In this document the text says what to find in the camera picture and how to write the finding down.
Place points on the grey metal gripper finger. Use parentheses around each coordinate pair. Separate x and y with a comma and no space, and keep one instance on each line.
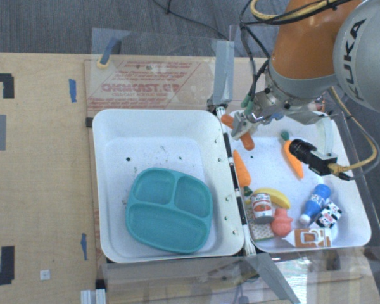
(238,127)
(252,127)

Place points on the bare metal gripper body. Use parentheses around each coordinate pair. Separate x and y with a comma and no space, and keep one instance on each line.
(274,106)

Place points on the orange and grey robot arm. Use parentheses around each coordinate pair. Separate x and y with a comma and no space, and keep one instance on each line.
(307,43)

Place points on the orange sausage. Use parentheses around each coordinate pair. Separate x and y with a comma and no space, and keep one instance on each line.
(248,142)

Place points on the thin black and white rod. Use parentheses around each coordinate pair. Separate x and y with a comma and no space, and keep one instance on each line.
(231,166)

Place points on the orange carrot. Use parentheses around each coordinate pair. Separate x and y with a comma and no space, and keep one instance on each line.
(241,169)
(295,163)

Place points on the white plastic tray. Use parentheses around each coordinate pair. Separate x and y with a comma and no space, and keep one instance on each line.
(272,166)
(164,138)

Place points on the yellow banana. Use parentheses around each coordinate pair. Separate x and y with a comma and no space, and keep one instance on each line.
(280,197)

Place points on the red tomato can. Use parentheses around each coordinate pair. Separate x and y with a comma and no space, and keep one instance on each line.
(261,206)

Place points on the blue and white bottle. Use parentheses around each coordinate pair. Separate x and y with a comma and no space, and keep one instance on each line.
(315,203)

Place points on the checkered flat packet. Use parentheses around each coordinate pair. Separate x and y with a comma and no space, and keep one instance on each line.
(261,231)

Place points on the teal divided plate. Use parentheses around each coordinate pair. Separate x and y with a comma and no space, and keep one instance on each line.
(168,214)

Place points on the black and white cow carton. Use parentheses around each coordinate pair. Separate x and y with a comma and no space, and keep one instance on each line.
(329,215)

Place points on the orange and white carton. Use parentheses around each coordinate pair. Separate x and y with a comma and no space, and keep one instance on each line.
(310,237)

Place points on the black cylinder on white bracket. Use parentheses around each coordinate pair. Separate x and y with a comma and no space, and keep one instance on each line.
(316,161)

